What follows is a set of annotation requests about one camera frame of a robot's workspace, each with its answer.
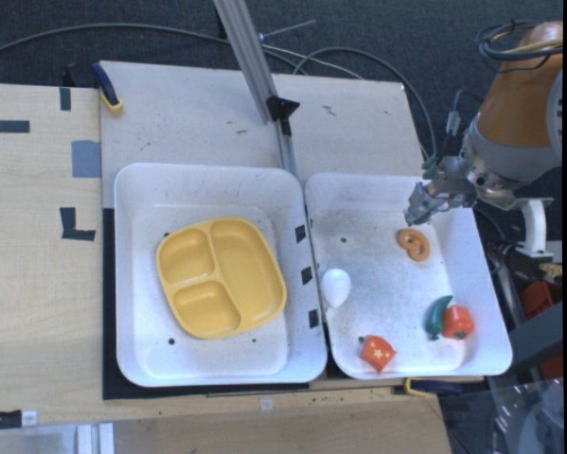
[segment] tray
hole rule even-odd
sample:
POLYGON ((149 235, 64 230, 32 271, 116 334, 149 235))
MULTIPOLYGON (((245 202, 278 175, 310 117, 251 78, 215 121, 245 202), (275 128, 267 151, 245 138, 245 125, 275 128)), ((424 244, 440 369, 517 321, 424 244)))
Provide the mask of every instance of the tray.
POLYGON ((311 270, 302 189, 279 168, 133 164, 115 179, 116 358, 143 387, 305 383, 327 347, 311 270), (236 335, 202 340, 180 327, 155 255, 165 234, 222 217, 263 234, 287 288, 282 314, 236 335))
POLYGON ((171 311, 197 338, 256 328, 276 317, 287 301, 275 255, 244 218, 214 218, 169 234, 155 261, 171 311))
POLYGON ((348 272, 352 290, 339 307, 325 305, 331 354, 358 379, 498 375, 512 350, 470 209, 453 209, 416 227, 429 240, 415 262, 397 243, 407 227, 402 210, 420 177, 320 173, 306 184, 306 203, 319 276, 348 272), (475 331, 465 340, 428 340, 431 303, 451 294, 467 306, 475 331), (380 372, 359 356, 359 337, 377 335, 397 351, 380 372))

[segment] red tomato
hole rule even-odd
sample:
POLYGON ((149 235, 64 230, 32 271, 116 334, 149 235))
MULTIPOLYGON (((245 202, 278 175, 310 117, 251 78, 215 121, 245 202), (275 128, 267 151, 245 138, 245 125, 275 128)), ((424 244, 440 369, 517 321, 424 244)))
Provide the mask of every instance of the red tomato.
POLYGON ((361 359, 369 363, 378 372, 393 358, 396 351, 384 338, 367 335, 361 352, 361 359))
POLYGON ((453 305, 443 315, 443 336, 463 340, 474 330, 474 322, 469 309, 465 306, 453 305))

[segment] yellow plate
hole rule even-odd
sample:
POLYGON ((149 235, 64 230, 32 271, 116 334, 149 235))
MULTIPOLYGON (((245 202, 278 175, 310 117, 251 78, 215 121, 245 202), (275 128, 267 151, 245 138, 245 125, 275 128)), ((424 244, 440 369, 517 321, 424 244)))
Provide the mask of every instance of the yellow plate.
POLYGON ((268 242, 244 218, 215 218, 169 234, 156 260, 173 314, 197 338, 227 337, 265 324, 287 301, 268 242))

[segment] white egg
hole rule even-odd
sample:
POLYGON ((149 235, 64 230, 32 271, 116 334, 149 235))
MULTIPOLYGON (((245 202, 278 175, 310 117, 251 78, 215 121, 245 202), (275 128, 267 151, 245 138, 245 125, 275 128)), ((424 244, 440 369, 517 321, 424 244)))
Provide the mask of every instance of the white egg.
POLYGON ((350 288, 350 276, 342 269, 328 269, 321 278, 323 296, 331 307, 341 306, 348 298, 350 288))

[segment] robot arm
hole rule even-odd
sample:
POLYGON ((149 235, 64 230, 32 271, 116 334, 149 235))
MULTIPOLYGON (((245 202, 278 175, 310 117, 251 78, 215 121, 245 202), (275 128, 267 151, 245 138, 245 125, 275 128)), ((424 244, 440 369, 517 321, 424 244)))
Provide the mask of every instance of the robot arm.
MULTIPOLYGON (((487 41, 516 29, 503 28, 487 41)), ((404 210, 408 225, 477 200, 504 210, 528 199, 514 191, 561 166, 562 22, 529 25, 518 47, 497 53, 506 62, 464 132, 458 156, 435 156, 404 210)))

